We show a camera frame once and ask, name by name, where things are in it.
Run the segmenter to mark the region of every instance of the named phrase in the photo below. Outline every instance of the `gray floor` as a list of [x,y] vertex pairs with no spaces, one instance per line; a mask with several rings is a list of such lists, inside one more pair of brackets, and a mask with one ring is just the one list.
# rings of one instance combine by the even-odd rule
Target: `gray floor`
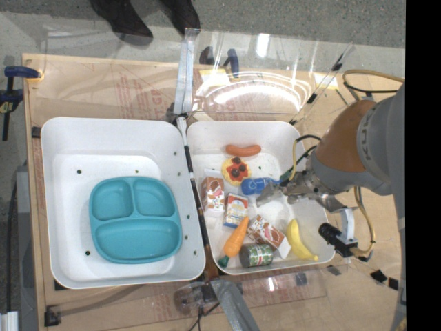
[[[179,42],[181,35],[157,0],[132,0],[155,42],[150,50],[133,56],[140,59],[176,58],[164,50],[161,40]],[[405,76],[406,0],[195,0],[205,30],[269,33],[328,43],[353,42],[366,69]],[[2,68],[17,66],[24,52],[48,50],[47,37],[62,33],[93,32],[104,40],[113,36],[107,22],[97,17],[88,0],[0,0],[0,62]],[[58,53],[81,54],[75,41],[55,45]],[[103,44],[96,56],[110,57]],[[6,78],[0,76],[0,90]],[[11,114],[9,137],[0,143],[0,313],[6,312],[6,226],[14,174],[26,160],[24,111],[21,104]],[[17,220],[13,220],[13,300],[20,310]]]

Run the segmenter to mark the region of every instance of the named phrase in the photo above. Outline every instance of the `teal plate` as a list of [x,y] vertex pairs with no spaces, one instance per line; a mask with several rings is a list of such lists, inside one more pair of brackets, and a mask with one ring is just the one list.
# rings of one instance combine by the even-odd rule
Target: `teal plate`
[[176,254],[182,227],[172,191],[148,177],[98,183],[89,200],[92,238],[98,253],[114,263],[149,263]]

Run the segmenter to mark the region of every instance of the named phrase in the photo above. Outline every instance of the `transparent plastic sheet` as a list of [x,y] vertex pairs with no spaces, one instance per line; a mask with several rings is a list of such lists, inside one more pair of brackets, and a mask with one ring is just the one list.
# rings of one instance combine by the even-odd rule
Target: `transparent plastic sheet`
[[[204,101],[202,96],[209,93],[206,93],[206,89],[201,88],[198,94],[199,98],[192,98],[192,102],[193,100],[196,102],[192,103],[192,108],[189,110],[190,121],[206,119],[297,121],[295,126],[301,134],[312,133],[321,136],[329,126],[330,119],[333,119],[334,115],[337,116],[354,101],[353,95],[343,85],[341,78],[341,73],[345,70],[362,70],[362,61],[356,48],[352,45],[338,46],[335,50],[330,51],[329,48],[326,50],[322,48],[322,44],[318,41],[302,41],[291,37],[268,36],[266,34],[261,37],[261,43],[265,41],[267,44],[267,55],[261,57],[256,52],[259,40],[257,35],[223,32],[199,34],[199,37],[204,36],[207,38],[199,40],[199,48],[195,49],[193,55],[193,60],[198,68],[206,67],[209,71],[213,70],[213,66],[201,65],[198,62],[204,48],[213,45],[218,48],[214,54],[218,60],[217,70],[223,68],[223,64],[228,58],[228,50],[235,48],[239,60],[239,70],[252,69],[248,73],[244,71],[241,76],[243,81],[256,83],[257,81],[254,79],[256,73],[263,74],[263,70],[270,71],[266,74],[268,76],[268,79],[265,80],[266,83],[257,82],[258,90],[261,92],[258,93],[258,107],[254,108],[254,111],[240,106],[234,110],[213,111],[210,108],[210,102]],[[97,32],[89,26],[71,30],[69,27],[55,24],[55,26],[49,26],[48,33],[38,40],[36,50],[29,48],[23,51],[25,53],[23,54],[23,65],[40,70],[43,75],[42,80],[27,80],[23,84],[27,92],[30,113],[28,117],[30,122],[27,126],[36,130],[35,136],[29,137],[28,145],[32,153],[34,175],[31,180],[34,183],[34,199],[38,210],[37,224],[42,237],[37,242],[40,244],[39,254],[41,254],[41,268],[43,270],[39,277],[45,294],[43,308],[48,306],[50,310],[54,310],[56,313],[60,312],[62,320],[57,327],[54,327],[54,330],[78,330],[78,324],[81,323],[81,328],[84,330],[99,331],[115,327],[154,325],[178,319],[185,319],[188,321],[188,325],[191,325],[194,318],[197,317],[196,311],[182,314],[173,306],[172,295],[177,288],[185,287],[187,282],[91,290],[64,290],[63,288],[59,290],[55,288],[50,271],[48,241],[47,237],[44,238],[48,232],[38,128],[55,116],[81,115],[82,117],[94,118],[167,120],[167,114],[172,109],[171,107],[176,106],[176,101],[178,101],[176,86],[179,90],[180,84],[182,84],[182,79],[178,75],[181,75],[183,43],[181,40],[173,38],[155,43],[150,44],[148,48],[133,47],[117,39],[113,33]],[[333,66],[345,51],[351,52],[344,58],[340,69],[337,72],[333,71]],[[226,68],[227,70],[231,68],[231,62]],[[195,74],[202,79],[199,70],[193,71],[192,82],[196,79]],[[360,83],[364,86],[368,84],[371,89],[377,87],[376,81],[367,75],[351,75],[350,77],[354,85]],[[292,87],[287,90],[287,85],[295,85],[295,91],[292,90]],[[282,100],[293,96],[296,98],[296,102],[279,103],[278,98],[274,99],[274,90],[281,94]],[[317,97],[313,106],[308,108],[307,101],[314,93]],[[249,95],[250,93],[244,92],[240,97],[246,98]],[[219,91],[211,95],[212,98],[218,100],[219,97],[222,100],[221,96]],[[380,100],[382,97],[389,96],[390,94],[375,94],[374,98]],[[271,107],[268,106],[268,98],[270,98]],[[304,110],[305,118],[299,117],[302,115],[300,113],[302,110]],[[348,205],[354,205],[351,195],[345,195],[345,199]],[[384,207],[393,209],[388,198],[379,200],[380,204],[373,204],[371,207],[369,207],[369,203],[377,201],[377,197],[372,199],[367,195],[365,201],[368,209],[375,210],[379,205],[382,206],[378,211],[377,222],[381,222],[381,219],[384,218],[381,217]],[[336,226],[339,224],[338,217],[332,216],[330,221]],[[387,216],[386,221],[394,227],[393,217]],[[363,226],[362,219],[360,222],[360,225],[357,225],[359,230],[357,237],[364,243],[369,236]],[[260,308],[259,312],[254,315],[262,329],[265,329],[265,326],[270,328],[271,322],[274,322],[275,313],[278,313],[276,322],[282,330],[290,330],[291,326],[289,325],[295,325],[295,323],[300,323],[308,330],[313,330],[314,326],[317,327],[317,330],[322,330],[329,320],[332,320],[336,329],[346,327],[350,330],[353,324],[360,324],[360,320],[368,323],[377,317],[384,322],[376,330],[388,330],[389,317],[392,318],[396,305],[396,291],[375,282],[369,273],[381,268],[388,276],[398,277],[400,259],[395,239],[395,234],[387,233],[381,236],[377,245],[381,245],[384,251],[381,250],[375,254],[367,264],[357,262],[357,264],[346,265],[348,261],[341,261],[339,257],[336,257],[336,260],[333,261],[334,265],[338,262],[342,263],[345,265],[343,269],[351,273],[350,276],[355,274],[360,277],[359,279],[348,279],[347,283],[335,283],[336,280],[331,278],[332,275],[328,277],[328,273],[321,274],[321,277],[317,279],[315,270],[305,270],[311,281],[309,288],[315,288],[314,293],[295,294],[292,297],[287,297],[286,303],[278,303],[267,298],[268,291],[265,288],[270,286],[269,279],[272,279],[273,285],[277,281],[279,285],[286,286],[286,288],[280,289],[280,295],[284,293],[283,290],[291,290],[294,293],[295,290],[292,291],[290,288],[293,286],[292,275],[297,272],[275,271],[273,276],[269,277],[246,276],[253,282],[243,283],[245,292],[251,293],[253,291],[255,294],[244,293],[244,298],[252,310]],[[325,276],[325,286],[322,281],[323,276]],[[261,289],[261,293],[258,295],[256,288]],[[360,315],[362,315],[360,319],[354,317],[348,321],[347,315],[343,315],[345,311],[339,308],[339,303],[342,302],[341,296],[333,295],[331,297],[328,288],[334,292],[338,288],[342,292],[344,291],[343,294],[346,293],[346,295],[343,300],[349,304],[348,307],[373,295],[376,300],[383,298],[384,301],[390,301],[390,303],[380,303],[374,308],[369,305],[369,313],[365,314],[363,314],[364,309],[360,308]],[[299,301],[310,301],[311,305],[306,303],[299,308]],[[289,308],[282,307],[287,303],[292,303],[289,304]],[[319,312],[309,312],[310,308],[323,310],[323,303],[327,306],[325,317],[321,316]],[[267,308],[268,311],[261,312],[262,308]],[[301,310],[305,310],[305,308],[308,313],[301,315]]]

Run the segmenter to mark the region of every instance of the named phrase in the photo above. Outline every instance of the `person's foot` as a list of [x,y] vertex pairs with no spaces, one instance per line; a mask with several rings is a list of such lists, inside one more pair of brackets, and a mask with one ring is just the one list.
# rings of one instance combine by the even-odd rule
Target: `person's foot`
[[113,32],[121,39],[135,45],[149,44],[152,31],[144,24],[130,0],[90,0],[94,11],[107,20]]
[[172,23],[180,33],[184,34],[186,28],[201,28],[192,0],[161,0],[161,2],[170,9]]

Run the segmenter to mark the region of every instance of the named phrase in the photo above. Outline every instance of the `green can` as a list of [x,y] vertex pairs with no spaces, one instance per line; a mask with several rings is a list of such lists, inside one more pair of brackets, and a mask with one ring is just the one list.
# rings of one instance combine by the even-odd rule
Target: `green can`
[[273,250],[268,244],[246,244],[240,249],[239,259],[244,268],[269,265],[273,261]]

